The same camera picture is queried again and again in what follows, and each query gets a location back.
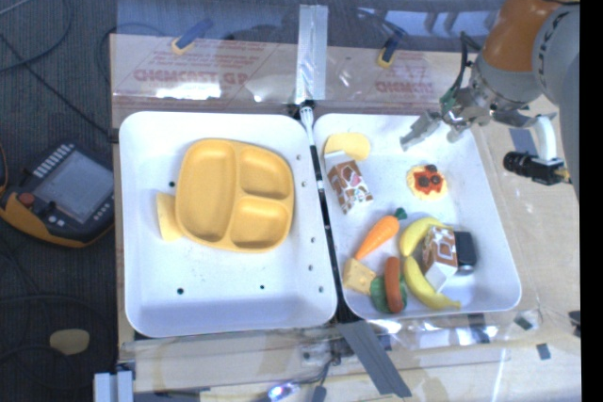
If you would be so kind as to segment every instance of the orange and black device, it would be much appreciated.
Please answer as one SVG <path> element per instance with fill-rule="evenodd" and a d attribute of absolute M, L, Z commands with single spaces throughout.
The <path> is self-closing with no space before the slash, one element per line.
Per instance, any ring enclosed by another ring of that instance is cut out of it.
<path fill-rule="evenodd" d="M 84 248 L 114 224 L 113 171 L 75 142 L 63 142 L 8 181 L 2 152 L 0 217 L 17 230 L 68 248 Z"/>

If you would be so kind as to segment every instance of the orange and white cookie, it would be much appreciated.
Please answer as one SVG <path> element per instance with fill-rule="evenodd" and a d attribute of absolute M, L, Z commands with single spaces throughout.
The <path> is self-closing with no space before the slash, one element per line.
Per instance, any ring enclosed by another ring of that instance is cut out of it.
<path fill-rule="evenodd" d="M 436 165 L 410 168 L 406 183 L 420 200 L 439 200 L 448 193 L 448 182 Z"/>

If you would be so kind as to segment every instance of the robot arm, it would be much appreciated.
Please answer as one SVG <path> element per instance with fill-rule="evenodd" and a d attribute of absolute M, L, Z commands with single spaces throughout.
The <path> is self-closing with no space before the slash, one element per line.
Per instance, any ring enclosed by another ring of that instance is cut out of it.
<path fill-rule="evenodd" d="M 450 127 L 450 141 L 474 123 L 485 125 L 490 120 L 515 128 L 535 126 L 539 117 L 519 111 L 544 94 L 560 109 L 562 145 L 579 199 L 579 0 L 506 0 L 484 45 L 477 48 L 465 88 L 461 83 L 471 43 L 463 35 L 461 40 L 461 73 L 440 99 L 439 112 L 425 113 L 411 133 L 400 138 L 402 148 L 428 136 L 440 121 Z M 544 165 L 536 168 L 550 174 L 546 184 L 564 179 L 551 174 L 559 160 L 543 156 L 530 161 Z M 528 176 L 524 169 L 514 172 Z"/>

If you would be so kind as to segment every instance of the device screen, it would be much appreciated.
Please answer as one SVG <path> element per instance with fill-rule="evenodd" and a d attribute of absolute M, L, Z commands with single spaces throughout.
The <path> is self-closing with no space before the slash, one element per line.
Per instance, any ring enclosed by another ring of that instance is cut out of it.
<path fill-rule="evenodd" d="M 113 173 L 74 151 L 36 187 L 34 196 L 54 201 L 61 211 L 85 223 L 113 190 Z"/>

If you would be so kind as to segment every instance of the toy carrot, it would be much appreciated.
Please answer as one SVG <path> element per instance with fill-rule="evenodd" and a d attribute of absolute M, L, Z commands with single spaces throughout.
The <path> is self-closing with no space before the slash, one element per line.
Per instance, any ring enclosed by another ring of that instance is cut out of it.
<path fill-rule="evenodd" d="M 399 230 L 399 221 L 406 218 L 406 212 L 398 208 L 394 215 L 386 215 L 377 221 L 368 232 L 367 236 L 354 255 L 356 260 L 361 260 L 373 250 L 380 247 Z"/>

